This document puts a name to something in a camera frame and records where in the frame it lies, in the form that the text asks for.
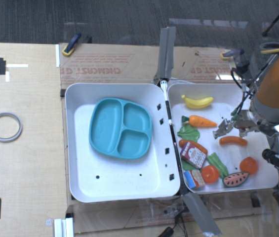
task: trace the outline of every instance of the toy tomato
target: toy tomato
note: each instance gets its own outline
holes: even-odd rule
[[[247,157],[240,162],[240,170],[242,172],[248,172],[250,175],[257,173],[258,163],[252,157]]]
[[[202,178],[206,183],[214,183],[219,178],[219,171],[213,165],[208,165],[202,168],[201,171]]]

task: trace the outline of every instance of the toy banana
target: toy banana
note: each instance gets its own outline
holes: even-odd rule
[[[182,95],[181,97],[184,99],[184,102],[187,105],[187,107],[189,107],[191,109],[205,108],[214,99],[213,97],[204,97],[204,98],[196,100],[196,99],[188,98],[185,95]]]

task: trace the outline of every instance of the blue plate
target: blue plate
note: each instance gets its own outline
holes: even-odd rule
[[[102,154],[136,159],[149,149],[152,119],[141,105],[119,98],[100,100],[92,113],[89,141]]]

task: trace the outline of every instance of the watermelon slice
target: watermelon slice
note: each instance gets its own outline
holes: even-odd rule
[[[237,172],[230,174],[226,176],[223,179],[223,183],[226,187],[231,188],[231,187],[237,187],[241,184],[243,184],[249,176],[248,172]]]

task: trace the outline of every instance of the wooden table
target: wooden table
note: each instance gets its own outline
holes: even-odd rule
[[[23,124],[21,136],[0,142],[0,237],[51,237],[53,219],[64,218],[67,185],[64,154],[60,72],[55,45],[0,43],[0,58],[10,78],[0,75],[0,112],[16,113]],[[0,136],[11,136],[14,120],[0,120]],[[225,236],[279,236],[279,207],[267,193],[267,213],[217,219]],[[81,236],[158,236],[166,226],[123,229]],[[203,236],[196,222],[186,224],[188,233]],[[182,236],[177,227],[173,236]]]

